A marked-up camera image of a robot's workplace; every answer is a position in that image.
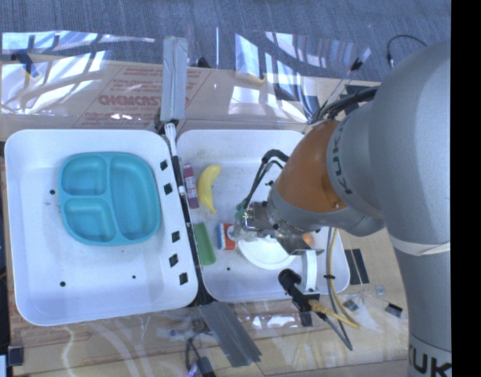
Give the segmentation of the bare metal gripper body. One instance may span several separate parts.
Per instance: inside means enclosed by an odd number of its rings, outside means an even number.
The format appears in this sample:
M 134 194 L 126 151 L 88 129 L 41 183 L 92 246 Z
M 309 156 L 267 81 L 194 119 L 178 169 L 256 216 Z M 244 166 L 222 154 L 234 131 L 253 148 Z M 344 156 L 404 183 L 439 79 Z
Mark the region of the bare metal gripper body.
M 253 202 L 247 206 L 243 215 L 243 228 L 259 237 L 276 237 L 276 230 L 268 219 L 266 202 Z

